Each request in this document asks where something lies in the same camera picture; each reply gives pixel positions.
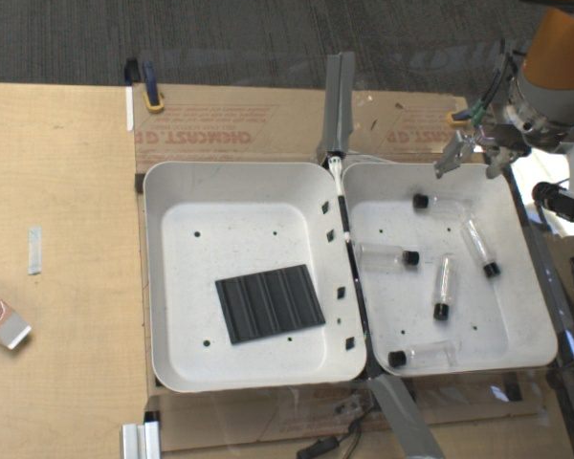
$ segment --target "black ribbed tray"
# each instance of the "black ribbed tray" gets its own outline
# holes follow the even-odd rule
[[[305,265],[215,282],[232,343],[325,323]]]

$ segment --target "vial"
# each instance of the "vial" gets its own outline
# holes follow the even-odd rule
[[[455,301],[457,263],[449,254],[440,258],[433,290],[433,318],[438,321],[449,319],[449,310]]]
[[[480,224],[473,216],[462,225],[461,233],[485,275],[487,277],[499,275],[500,270],[496,262],[496,255],[483,236]]]
[[[452,216],[464,216],[468,209],[466,203],[449,196],[430,196],[414,194],[412,207],[417,211],[428,211],[430,214],[444,214]]]
[[[369,269],[416,267],[419,264],[418,251],[404,250],[396,245],[358,243],[355,246],[355,255],[359,262]]]
[[[410,345],[404,350],[389,352],[389,367],[415,369],[456,364],[457,350],[451,340]]]

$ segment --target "white plastic strip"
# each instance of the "white plastic strip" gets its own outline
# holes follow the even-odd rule
[[[42,271],[42,229],[40,226],[28,230],[28,275],[35,275]]]
[[[125,87],[125,115],[127,130],[134,130],[134,91],[132,87]]]

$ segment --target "gray carpet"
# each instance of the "gray carpet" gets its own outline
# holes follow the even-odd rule
[[[323,88],[354,51],[356,88],[477,97],[499,40],[525,50],[518,0],[0,0],[0,81],[123,84],[131,55],[170,83]]]

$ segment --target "test tube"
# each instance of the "test tube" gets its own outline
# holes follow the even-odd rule
[[[450,196],[431,196],[414,194],[412,207],[418,211],[428,211],[430,214],[445,214],[463,216],[468,211],[466,203]]]
[[[408,369],[435,367],[440,365],[455,366],[457,350],[451,340],[409,345],[404,350],[389,352],[389,367]]]
[[[449,254],[440,258],[433,290],[433,318],[438,321],[449,319],[449,310],[455,301],[457,263]]]
[[[371,269],[416,267],[419,263],[418,251],[404,250],[396,245],[358,243],[355,255],[363,266]]]
[[[473,216],[462,225],[461,233],[485,275],[487,277],[499,275],[500,270],[496,262],[496,255],[483,236],[480,224]]]

